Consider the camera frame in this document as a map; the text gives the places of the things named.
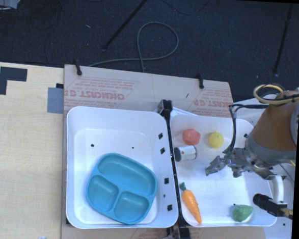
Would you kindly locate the blue divided plate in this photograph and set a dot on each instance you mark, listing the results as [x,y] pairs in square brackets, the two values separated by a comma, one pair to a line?
[120,188]

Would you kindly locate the green toy broccoli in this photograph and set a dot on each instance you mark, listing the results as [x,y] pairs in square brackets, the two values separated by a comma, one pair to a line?
[241,212]

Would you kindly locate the orange toy fruit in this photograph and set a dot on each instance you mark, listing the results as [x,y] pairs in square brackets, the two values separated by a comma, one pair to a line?
[191,136]

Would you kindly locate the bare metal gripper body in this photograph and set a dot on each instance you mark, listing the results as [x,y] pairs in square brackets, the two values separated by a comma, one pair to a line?
[243,161]

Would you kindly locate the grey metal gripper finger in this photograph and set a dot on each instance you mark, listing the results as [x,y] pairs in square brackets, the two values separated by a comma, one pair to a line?
[211,170]
[218,160]

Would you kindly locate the orange toy carrot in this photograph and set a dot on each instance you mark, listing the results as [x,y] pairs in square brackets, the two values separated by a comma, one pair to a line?
[191,202]

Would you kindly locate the black cylinder on white bracket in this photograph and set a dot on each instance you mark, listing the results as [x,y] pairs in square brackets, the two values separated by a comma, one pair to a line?
[270,202]

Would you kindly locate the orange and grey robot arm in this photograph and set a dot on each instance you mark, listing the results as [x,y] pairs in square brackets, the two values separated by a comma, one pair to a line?
[274,127]

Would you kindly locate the white plastic tray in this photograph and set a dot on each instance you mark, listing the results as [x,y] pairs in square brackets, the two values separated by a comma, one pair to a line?
[218,192]
[117,139]

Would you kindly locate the brown cardboard board red print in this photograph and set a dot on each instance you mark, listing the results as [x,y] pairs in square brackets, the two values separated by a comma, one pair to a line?
[141,90]

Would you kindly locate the yellow toy lemon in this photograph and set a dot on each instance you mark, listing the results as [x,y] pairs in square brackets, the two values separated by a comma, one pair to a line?
[216,139]

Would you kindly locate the small silver can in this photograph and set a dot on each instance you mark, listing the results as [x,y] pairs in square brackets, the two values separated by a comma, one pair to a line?
[186,153]

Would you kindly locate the thin black rod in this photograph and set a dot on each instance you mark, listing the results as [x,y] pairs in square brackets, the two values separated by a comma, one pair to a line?
[173,164]

